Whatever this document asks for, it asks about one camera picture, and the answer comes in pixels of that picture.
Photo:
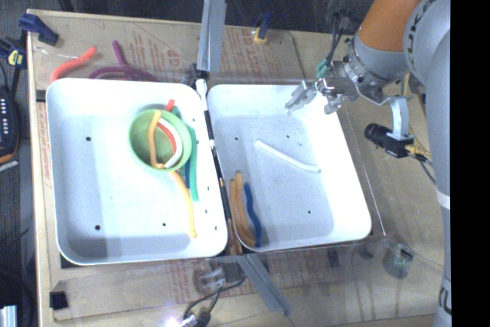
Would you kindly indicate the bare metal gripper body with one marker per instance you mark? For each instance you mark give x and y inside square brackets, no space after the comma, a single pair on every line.
[358,84]

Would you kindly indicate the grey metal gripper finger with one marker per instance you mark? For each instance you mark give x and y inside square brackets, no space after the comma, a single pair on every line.
[302,93]
[332,104]

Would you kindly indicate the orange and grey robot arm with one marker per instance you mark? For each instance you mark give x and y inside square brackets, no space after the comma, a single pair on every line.
[428,50]

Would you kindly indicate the white foam tube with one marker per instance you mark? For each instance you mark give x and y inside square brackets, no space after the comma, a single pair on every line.
[285,157]
[177,149]

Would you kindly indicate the thin black and white rod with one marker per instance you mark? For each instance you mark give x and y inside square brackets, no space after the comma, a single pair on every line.
[208,126]

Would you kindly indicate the white plastic tray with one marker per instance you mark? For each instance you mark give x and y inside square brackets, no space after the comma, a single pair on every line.
[306,203]
[107,195]

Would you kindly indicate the blue foam tube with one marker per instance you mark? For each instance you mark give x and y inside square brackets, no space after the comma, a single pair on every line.
[187,176]
[253,218]

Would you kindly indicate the green foam tube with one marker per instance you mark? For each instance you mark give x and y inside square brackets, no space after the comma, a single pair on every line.
[194,180]

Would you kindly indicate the long orange foam tube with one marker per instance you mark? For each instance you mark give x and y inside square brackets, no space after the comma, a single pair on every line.
[187,203]

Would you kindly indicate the grey green small can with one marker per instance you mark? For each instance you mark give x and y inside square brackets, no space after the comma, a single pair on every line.
[398,260]

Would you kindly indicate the green bowl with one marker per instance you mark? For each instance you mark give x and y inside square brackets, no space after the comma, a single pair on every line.
[139,143]

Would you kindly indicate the purple foam tube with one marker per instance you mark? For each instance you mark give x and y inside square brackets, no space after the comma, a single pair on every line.
[103,70]
[119,55]

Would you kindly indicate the coral red foam tube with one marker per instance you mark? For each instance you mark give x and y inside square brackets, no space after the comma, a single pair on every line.
[70,65]

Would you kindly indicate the brown cardboard board red print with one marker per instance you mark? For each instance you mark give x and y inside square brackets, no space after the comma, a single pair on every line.
[153,287]

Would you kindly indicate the black cylinder on white bracket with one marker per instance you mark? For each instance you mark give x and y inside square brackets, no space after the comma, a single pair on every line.
[398,143]

